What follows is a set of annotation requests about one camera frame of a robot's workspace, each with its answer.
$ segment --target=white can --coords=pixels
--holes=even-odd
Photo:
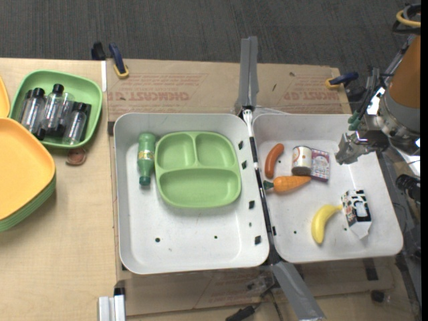
[[[312,170],[312,149],[307,146],[293,148],[292,173],[296,176],[310,176]]]

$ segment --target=yellow cable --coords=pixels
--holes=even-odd
[[[420,21],[407,20],[407,19],[403,18],[403,10],[401,10],[397,13],[396,18],[403,25],[413,26],[413,27],[420,27],[421,26]]]

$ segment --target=toy banana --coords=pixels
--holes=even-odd
[[[337,211],[342,209],[342,205],[332,206],[332,205],[323,205],[315,213],[314,218],[312,219],[311,232],[314,240],[321,244],[324,240],[324,230],[326,223],[335,214]]]

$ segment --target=white plastic tray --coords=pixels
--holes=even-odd
[[[306,263],[362,257],[395,255],[403,246],[403,236],[391,203],[385,180],[374,152],[360,156],[356,163],[339,165],[334,153],[348,115],[262,114],[253,121],[259,165],[263,170],[270,149],[281,142],[283,155],[276,163],[275,177],[291,175],[292,149],[306,145],[330,155],[330,179],[312,180],[308,185],[279,195],[266,191],[275,247],[286,261]],[[340,196],[349,189],[363,188],[372,225],[360,240],[348,227],[343,212],[327,223],[324,242],[318,245],[311,235],[311,221],[324,204],[339,205]]]
[[[234,145],[241,194],[230,205],[183,209],[167,205],[156,187],[138,184],[138,135],[158,138],[178,131],[211,131]],[[238,144],[243,142],[242,149]],[[149,114],[121,116],[114,126],[118,189],[119,250],[136,274],[249,268],[267,258],[269,243],[245,123],[231,114]],[[246,169],[241,163],[246,161]]]

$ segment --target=green bottle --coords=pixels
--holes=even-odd
[[[151,133],[141,133],[138,137],[137,165],[140,169],[140,184],[150,185],[150,175],[154,169],[154,143],[156,137]]]

